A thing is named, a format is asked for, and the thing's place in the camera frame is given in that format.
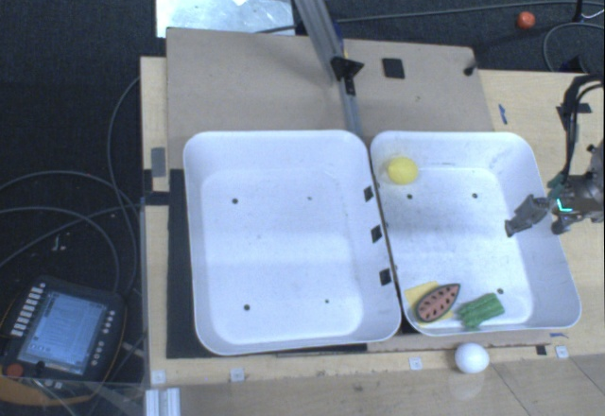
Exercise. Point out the orange ball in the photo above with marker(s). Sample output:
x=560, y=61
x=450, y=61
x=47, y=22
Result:
x=525, y=20

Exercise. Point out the green beans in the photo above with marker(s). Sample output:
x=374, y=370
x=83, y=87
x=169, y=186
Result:
x=479, y=310

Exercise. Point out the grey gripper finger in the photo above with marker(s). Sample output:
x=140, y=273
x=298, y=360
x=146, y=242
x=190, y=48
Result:
x=524, y=215
x=561, y=225

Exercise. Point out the yellow lemon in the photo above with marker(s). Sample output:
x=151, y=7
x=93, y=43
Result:
x=402, y=170

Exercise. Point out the watermelon slice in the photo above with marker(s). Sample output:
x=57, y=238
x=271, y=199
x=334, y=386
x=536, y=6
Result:
x=437, y=303

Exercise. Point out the yellow flat square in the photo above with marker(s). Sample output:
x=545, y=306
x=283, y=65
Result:
x=416, y=293

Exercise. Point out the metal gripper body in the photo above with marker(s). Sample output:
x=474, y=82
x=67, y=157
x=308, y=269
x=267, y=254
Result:
x=588, y=196

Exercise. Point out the white plastic tray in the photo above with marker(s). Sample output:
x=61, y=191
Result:
x=283, y=244
x=454, y=234

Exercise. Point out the white egg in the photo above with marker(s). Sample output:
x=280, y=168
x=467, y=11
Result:
x=471, y=358

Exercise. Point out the brown cardboard board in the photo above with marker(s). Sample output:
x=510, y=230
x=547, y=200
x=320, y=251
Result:
x=264, y=83

